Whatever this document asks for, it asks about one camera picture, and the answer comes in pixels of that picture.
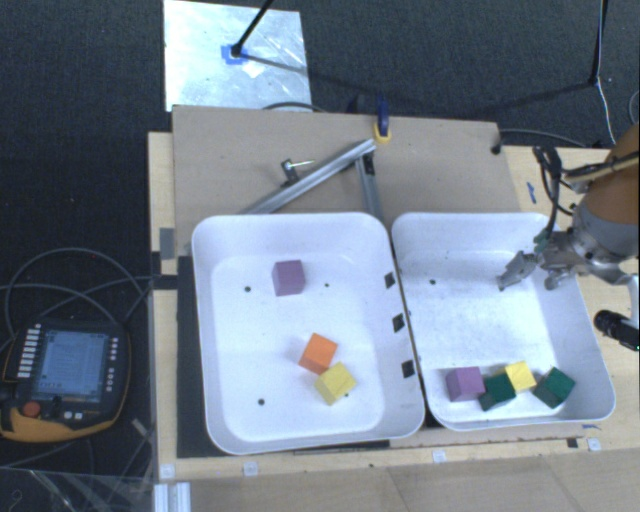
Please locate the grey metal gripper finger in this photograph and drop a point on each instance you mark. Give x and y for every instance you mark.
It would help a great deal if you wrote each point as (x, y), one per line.
(516, 269)
(556, 279)

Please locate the purple cube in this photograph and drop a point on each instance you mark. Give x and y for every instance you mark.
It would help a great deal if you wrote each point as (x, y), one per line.
(288, 278)
(464, 384)

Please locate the orange cube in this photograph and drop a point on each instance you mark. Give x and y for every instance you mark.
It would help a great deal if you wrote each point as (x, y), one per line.
(318, 352)

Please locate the white plastic tray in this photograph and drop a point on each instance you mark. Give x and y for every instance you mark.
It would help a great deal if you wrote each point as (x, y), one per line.
(475, 325)
(260, 350)

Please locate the black cylinder on white bracket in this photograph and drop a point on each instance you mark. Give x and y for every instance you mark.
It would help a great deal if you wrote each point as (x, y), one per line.
(617, 326)

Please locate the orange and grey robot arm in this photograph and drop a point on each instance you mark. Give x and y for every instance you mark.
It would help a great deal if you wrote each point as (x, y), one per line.
(610, 200)

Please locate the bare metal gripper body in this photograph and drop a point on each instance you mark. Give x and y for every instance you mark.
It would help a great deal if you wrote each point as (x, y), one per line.
(562, 254)

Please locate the brown cardboard board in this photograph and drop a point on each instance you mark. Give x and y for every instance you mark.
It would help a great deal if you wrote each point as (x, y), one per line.
(250, 150)

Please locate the small dark green cube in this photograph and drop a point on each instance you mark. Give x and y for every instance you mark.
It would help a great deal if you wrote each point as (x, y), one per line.
(486, 401)

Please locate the yellow cube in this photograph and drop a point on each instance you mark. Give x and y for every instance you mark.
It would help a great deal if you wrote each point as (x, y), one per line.
(520, 376)
(335, 383)

